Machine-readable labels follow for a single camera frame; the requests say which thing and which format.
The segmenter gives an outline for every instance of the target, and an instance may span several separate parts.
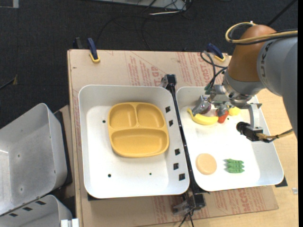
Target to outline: black floor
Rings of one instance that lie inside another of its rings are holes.
[[[293,0],[193,0],[185,13],[91,0],[0,0],[0,128],[39,103],[55,112],[69,103],[66,53],[80,37],[98,49],[203,51],[213,43],[232,54],[226,30],[268,24]],[[298,27],[298,1],[271,26]],[[6,83],[17,76],[17,84]]]

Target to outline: beige round toy food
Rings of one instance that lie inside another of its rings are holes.
[[[207,153],[203,153],[196,158],[196,167],[204,175],[213,174],[217,169],[215,158]]]

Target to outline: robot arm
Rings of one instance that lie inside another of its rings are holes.
[[[297,32],[296,35],[285,34],[279,36],[281,33],[276,33],[268,26],[252,24],[237,43],[223,83],[212,89],[209,101],[214,103],[220,95],[225,94],[232,105],[248,108],[247,102],[261,89],[267,88],[283,98],[290,123],[298,137],[298,37]],[[272,35],[276,38],[268,39],[267,36]],[[252,38],[257,38],[254,43],[246,43],[251,42]]]

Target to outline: white tray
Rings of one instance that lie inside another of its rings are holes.
[[[0,130],[0,215],[45,196],[66,176],[61,125],[45,104]]]
[[[151,103],[161,109],[169,131],[168,150],[141,158],[113,152],[106,120],[113,105],[125,102]],[[91,196],[177,195],[188,189],[187,163],[169,91],[162,87],[88,85],[79,92],[79,107],[84,185]]]
[[[248,110],[241,110],[237,116],[228,116],[223,124],[200,125],[195,123],[187,108],[196,105],[198,98],[205,95],[204,87],[182,87],[176,93],[181,122],[190,161],[197,184],[206,191],[219,191],[280,183],[284,172],[274,143],[251,142],[236,130],[238,122],[250,123]],[[254,97],[250,103],[257,103]],[[260,127],[269,134],[263,113],[259,108]],[[200,173],[195,165],[199,154],[211,154],[217,162],[217,170],[211,175]],[[228,173],[225,160],[244,161],[245,171]]]
[[[52,195],[31,202],[0,217],[0,227],[59,227],[63,219],[71,220],[72,215]]]

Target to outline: table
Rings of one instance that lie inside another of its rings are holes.
[[[113,220],[116,222],[113,222],[112,226],[121,223],[121,226],[149,224],[148,226],[153,227],[176,227],[180,224],[179,220],[175,220],[177,223],[165,223],[165,219],[157,221],[154,216],[149,215],[147,203],[151,201],[150,198],[88,201],[82,179],[77,93],[89,84],[158,86],[165,74],[176,74],[179,87],[206,86],[212,76],[212,68],[205,64],[196,52],[98,51],[98,54],[101,60],[95,64],[89,57],[89,50],[67,52],[77,218],[84,227],[102,226],[101,223],[111,226]],[[222,65],[228,65],[228,61],[227,59]],[[291,128],[282,98],[264,89],[258,94],[258,100],[263,104],[262,112],[272,134]],[[287,186],[266,187],[269,193],[273,192],[275,196],[277,205],[270,207],[275,210],[196,219],[195,227],[299,225],[297,139],[294,135],[287,136],[276,140],[275,146],[287,181]],[[116,205],[121,207],[118,211],[111,209]],[[133,206],[136,212],[133,213],[129,206]],[[190,221],[186,221],[183,226],[191,226]]]

